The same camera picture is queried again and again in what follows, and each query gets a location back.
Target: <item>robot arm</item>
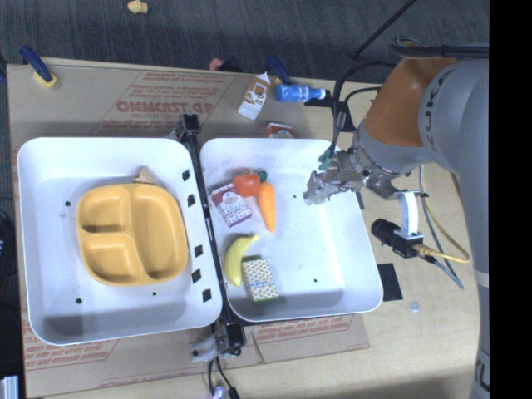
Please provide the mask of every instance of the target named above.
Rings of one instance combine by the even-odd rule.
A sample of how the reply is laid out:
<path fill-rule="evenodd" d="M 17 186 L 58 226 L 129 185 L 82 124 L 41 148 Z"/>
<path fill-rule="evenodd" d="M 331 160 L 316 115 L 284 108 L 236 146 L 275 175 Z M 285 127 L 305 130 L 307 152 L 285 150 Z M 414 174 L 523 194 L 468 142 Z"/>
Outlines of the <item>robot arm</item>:
<path fill-rule="evenodd" d="M 480 340 L 471 398 L 490 397 L 488 115 L 489 59 L 402 59 L 355 131 L 348 151 L 314 171 L 303 197 L 321 204 L 362 187 L 385 200 L 392 181 L 436 162 L 458 180 L 480 300 Z"/>

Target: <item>copper cylinder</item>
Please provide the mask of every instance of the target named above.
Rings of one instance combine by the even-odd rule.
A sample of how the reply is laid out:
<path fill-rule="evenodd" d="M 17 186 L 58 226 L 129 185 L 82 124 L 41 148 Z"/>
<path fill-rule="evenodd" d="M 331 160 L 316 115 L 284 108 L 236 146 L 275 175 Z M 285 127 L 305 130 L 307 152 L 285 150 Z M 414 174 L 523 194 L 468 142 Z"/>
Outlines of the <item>copper cylinder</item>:
<path fill-rule="evenodd" d="M 421 98 L 454 57 L 402 59 L 392 70 L 364 118 L 368 135 L 397 146 L 423 146 L 417 126 Z"/>

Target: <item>table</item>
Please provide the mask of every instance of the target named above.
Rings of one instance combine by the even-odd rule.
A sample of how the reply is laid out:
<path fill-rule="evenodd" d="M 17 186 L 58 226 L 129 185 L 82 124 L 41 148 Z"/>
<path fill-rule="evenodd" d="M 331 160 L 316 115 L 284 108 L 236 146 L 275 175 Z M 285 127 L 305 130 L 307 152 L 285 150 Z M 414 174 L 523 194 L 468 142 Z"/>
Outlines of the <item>table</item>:
<path fill-rule="evenodd" d="M 296 138 L 332 138 L 332 120 L 327 108 L 282 104 L 269 98 L 256 121 L 239 115 L 236 109 L 252 78 L 249 74 L 51 58 L 44 60 L 58 76 L 56 88 L 52 90 L 44 90 L 32 79 L 31 67 L 9 67 L 13 161 L 17 149 L 27 140 L 38 136 L 141 135 L 139 131 L 164 136 L 175 122 L 177 112 L 170 111 L 172 106 L 167 106 L 168 111 L 160 112 L 156 118 L 147 117 L 149 114 L 153 115 L 153 112 L 132 110 L 142 106 L 142 102 L 153 100 L 177 102 L 179 105 L 173 106 L 175 110 L 177 108 L 179 111 L 197 113 L 202 123 L 198 137 L 200 145 L 217 135 L 264 136 L 270 121 L 290 124 Z M 97 75 L 99 70 L 105 70 L 105 81 L 101 81 Z M 87 75 L 79 76 L 80 71 Z M 127 82 L 129 86 L 123 87 L 125 72 L 128 76 L 131 74 L 131 79 Z M 332 90 L 334 86 L 332 81 L 293 80 L 328 90 Z M 178 83 L 190 85 L 190 81 L 201 86 L 189 89 L 176 86 Z M 365 86 L 370 85 L 348 82 L 342 95 Z M 117 87 L 117 94 L 114 96 L 110 93 L 112 87 Z M 366 114 L 373 96 L 371 93 L 362 93 L 350 100 L 355 126 Z M 127 121 L 124 121 L 124 114 L 130 116 Z M 347 149 L 351 136 L 342 133 L 338 145 Z M 449 234 L 469 251 L 460 199 L 450 175 L 437 165 L 427 165 L 425 175 L 426 191 L 430 195 L 434 213 Z M 398 189 L 419 189 L 417 170 L 410 177 L 399 179 L 395 186 Z M 400 220 L 397 202 L 383 201 L 367 190 L 362 191 L 362 198 L 368 230 L 377 218 L 396 222 Z M 429 238 L 426 221 L 421 216 L 419 230 L 426 235 L 426 244 L 434 246 Z M 349 347 L 346 344 L 346 352 L 264 365 L 231 368 L 229 362 L 231 369 L 224 373 L 242 398 L 467 397 L 473 378 L 479 332 L 479 309 L 472 265 L 454 264 L 456 274 L 464 284 L 464 289 L 459 289 L 434 265 L 426 264 L 420 259 L 403 259 L 388 247 L 381 246 L 372 235 L 370 240 L 377 263 L 393 265 L 403 297 L 401 300 L 384 302 L 377 310 L 361 316 L 370 347 L 356 347 L 353 344 Z M 446 238 L 440 236 L 440 240 L 447 253 L 456 253 Z M 20 249 L 18 256 L 20 273 L 24 273 Z M 21 283 L 22 288 L 25 288 L 23 278 Z M 26 310 L 25 303 L 22 303 L 22 308 L 23 311 Z M 153 338 L 148 338 L 148 342 L 156 342 L 156 336 L 149 337 Z M 352 342 L 357 342 L 357 339 L 353 337 Z M 35 358 L 35 351 L 28 351 L 31 346 L 31 343 L 25 342 L 26 364 L 30 361 L 30 356 L 33 360 Z M 173 346 L 171 342 L 165 345 L 170 350 Z M 98 350 L 95 349 L 94 353 L 97 357 Z M 116 383 L 115 387 L 85 392 L 76 392 L 76 388 L 69 387 L 69 379 L 76 374 L 72 368 L 76 368 L 76 365 L 65 365 L 58 370 L 63 375 L 64 383 L 60 396 L 80 399 L 109 396 L 210 398 L 206 365 L 204 370 L 200 369 L 196 374 L 173 374 L 186 377 L 152 377 L 146 378 L 149 382 L 124 382 L 121 383 L 123 385 Z M 39 373 L 38 370 L 30 371 L 28 366 L 26 369 L 28 380 Z M 84 377 L 83 372 L 77 373 L 77 376 Z M 217 372 L 214 380 L 222 382 Z M 33 384 L 31 389 L 35 396 L 53 396 L 49 393 L 53 389 L 42 389 L 39 392 Z"/>

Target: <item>beige tabletop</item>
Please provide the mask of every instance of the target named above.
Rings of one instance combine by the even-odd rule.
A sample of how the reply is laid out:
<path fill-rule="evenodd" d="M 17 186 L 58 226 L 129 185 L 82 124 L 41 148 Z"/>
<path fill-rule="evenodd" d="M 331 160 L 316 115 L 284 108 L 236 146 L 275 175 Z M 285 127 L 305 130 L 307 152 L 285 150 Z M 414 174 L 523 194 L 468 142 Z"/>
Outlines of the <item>beige tabletop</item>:
<path fill-rule="evenodd" d="M 72 74 L 71 82 L 63 84 L 61 81 L 58 82 L 59 91 L 55 93 L 61 93 L 61 87 L 65 91 L 68 88 L 67 84 L 76 82 L 76 69 L 88 70 L 98 67 L 98 64 L 84 65 L 83 62 L 52 59 L 47 60 L 47 63 L 59 72 L 59 77 L 63 81 L 70 81 L 69 75 Z M 131 69 L 130 66 L 106 64 L 101 64 L 100 68 L 109 71 L 110 79 L 114 75 L 120 76 L 122 68 Z M 71 99 L 63 101 L 52 94 L 54 91 L 44 91 L 39 89 L 41 86 L 33 84 L 25 69 L 27 67 L 10 67 L 9 99 L 12 109 L 10 122 L 14 155 L 24 142 L 33 137 L 94 135 L 95 128 L 105 127 L 104 121 L 117 120 L 119 114 L 109 109 L 112 105 L 97 99 L 97 91 L 105 85 L 98 83 L 96 79 L 89 79 L 88 85 L 85 83 L 80 86 L 76 89 L 76 93 L 70 94 Z M 149 70 L 158 72 L 164 69 L 150 67 Z M 169 72 L 180 75 L 205 73 L 190 70 L 169 70 Z M 219 87 L 213 89 L 214 94 L 201 101 L 203 105 L 190 107 L 192 111 L 198 110 L 202 123 L 200 144 L 218 136 L 264 136 L 270 121 L 290 124 L 296 139 L 331 140 L 332 117 L 328 108 L 293 103 L 282 104 L 271 96 L 266 100 L 258 119 L 250 121 L 239 115 L 236 109 L 253 76 L 213 72 L 206 74 L 218 75 L 220 81 Z M 17 81 L 27 81 L 30 91 L 17 90 L 17 86 L 14 86 Z M 328 90 L 334 87 L 333 81 L 307 79 L 294 79 L 294 81 Z M 348 92 L 364 86 L 370 85 L 348 82 L 343 88 L 342 95 L 345 96 Z M 374 96 L 374 92 L 362 93 L 350 100 L 355 126 L 366 114 Z M 28 110 L 35 106 L 41 106 L 41 113 Z M 53 109 L 47 110 L 49 106 L 53 106 Z M 168 117 L 163 120 L 162 126 L 171 126 L 173 121 L 175 118 Z M 352 134 L 342 133 L 338 145 L 346 150 L 351 140 Z M 418 170 L 414 170 L 409 177 L 399 179 L 395 186 L 398 189 L 418 190 Z M 430 196 L 432 211 L 440 224 L 450 236 L 469 251 L 460 198 L 450 174 L 437 165 L 427 165 L 425 188 Z M 362 199 L 365 205 L 362 215 L 368 231 L 375 219 L 384 218 L 399 223 L 401 215 L 396 201 L 382 200 L 369 190 L 362 191 Z M 425 243 L 435 248 L 421 206 L 419 230 L 426 236 Z M 443 235 L 440 234 L 439 239 L 448 254 L 459 253 Z M 225 376 L 237 388 L 240 397 L 243 399 L 272 397 L 462 399 L 469 395 L 479 333 L 479 309 L 472 265 L 453 264 L 457 276 L 464 285 L 464 288 L 460 289 L 436 266 L 420 259 L 403 259 L 394 254 L 389 247 L 382 246 L 372 235 L 370 240 L 377 263 L 393 264 L 403 299 L 383 302 L 376 310 L 362 315 L 369 347 L 225 370 Z M 21 260 L 22 254 L 19 253 L 19 261 Z M 208 399 L 211 395 L 206 369 L 205 365 L 204 372 L 187 377 L 171 377 L 85 392 L 68 392 L 57 397 Z M 215 382 L 223 385 L 218 372 L 214 372 L 213 378 Z"/>

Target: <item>plastic tray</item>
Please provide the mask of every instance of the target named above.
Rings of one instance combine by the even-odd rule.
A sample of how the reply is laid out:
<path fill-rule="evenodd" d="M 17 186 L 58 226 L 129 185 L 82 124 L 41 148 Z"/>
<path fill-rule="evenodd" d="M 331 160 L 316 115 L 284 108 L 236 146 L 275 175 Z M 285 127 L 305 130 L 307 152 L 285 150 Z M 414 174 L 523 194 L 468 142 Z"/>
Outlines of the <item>plastic tray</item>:
<path fill-rule="evenodd" d="M 17 158 L 29 322 L 56 345 L 198 328 L 222 308 L 204 212 L 189 152 L 168 139 L 38 138 Z M 81 197 L 128 184 L 146 167 L 179 203 L 188 241 L 183 272 L 165 282 L 117 287 L 82 262 Z"/>
<path fill-rule="evenodd" d="M 100 186 L 77 206 L 83 263 L 94 279 L 135 286 L 168 281 L 189 259 L 185 222 L 175 198 L 158 185 Z"/>
<path fill-rule="evenodd" d="M 277 228 L 265 227 L 254 197 L 252 217 L 229 227 L 211 205 L 220 259 L 240 235 L 258 234 L 246 256 L 270 263 L 279 298 L 253 303 L 243 285 L 225 281 L 229 305 L 243 320 L 264 323 L 368 312 L 382 301 L 382 283 L 355 194 L 307 205 L 303 192 L 330 146 L 325 140 L 213 139 L 200 152 L 208 191 L 244 170 L 266 170 L 276 189 Z"/>

